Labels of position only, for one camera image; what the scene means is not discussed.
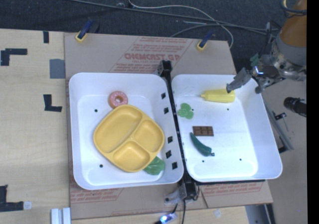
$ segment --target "black tape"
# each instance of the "black tape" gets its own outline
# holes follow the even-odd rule
[[[52,106],[52,95],[45,94],[43,95],[44,98],[44,104],[45,104],[45,111],[50,111],[50,112],[61,112],[62,107],[53,107]]]
[[[43,32],[43,43],[49,43],[49,32],[48,31]]]
[[[12,212],[23,210],[23,202],[8,203],[6,201],[6,189],[8,185],[0,186],[0,212]]]
[[[26,55],[28,54],[28,49],[14,49],[8,48],[1,51],[0,56],[0,66],[8,66],[10,61],[10,55]]]
[[[10,55],[6,51],[1,51],[0,66],[8,66],[10,61]]]

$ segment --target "yellow plate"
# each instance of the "yellow plate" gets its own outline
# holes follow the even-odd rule
[[[131,105],[116,107],[100,122],[93,135],[99,152],[127,172],[147,167],[163,147],[164,140],[160,126]]]

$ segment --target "white bin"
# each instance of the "white bin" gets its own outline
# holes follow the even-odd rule
[[[250,80],[235,90],[232,103],[205,101],[206,90],[225,88],[233,75],[178,75],[172,80],[175,107],[191,106],[191,119],[177,116],[190,176],[198,182],[274,179],[282,163],[257,86]],[[165,143],[158,157],[165,162],[159,175],[145,171],[127,173],[110,163],[96,149],[93,132],[112,110],[108,96],[122,91],[129,104],[151,117],[164,131]],[[184,173],[177,133],[165,81],[154,74],[79,73],[69,82],[73,172],[84,189],[110,189],[178,182]],[[190,139],[193,126],[212,126],[213,136],[198,136],[215,156],[202,156]]]

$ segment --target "cardboard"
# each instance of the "cardboard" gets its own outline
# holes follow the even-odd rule
[[[203,51],[199,39],[88,34],[77,42],[65,33],[65,72],[69,144],[70,205],[73,220],[170,212],[164,198],[177,184],[88,191],[73,179],[68,82],[79,72],[156,73],[160,60],[170,60],[172,78],[178,74],[236,74],[227,42],[208,41]],[[200,186],[197,201],[188,210],[272,203],[268,182]]]

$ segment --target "pink donut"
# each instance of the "pink donut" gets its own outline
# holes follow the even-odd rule
[[[109,105],[114,109],[120,105],[127,105],[128,97],[122,91],[114,91],[109,96]]]

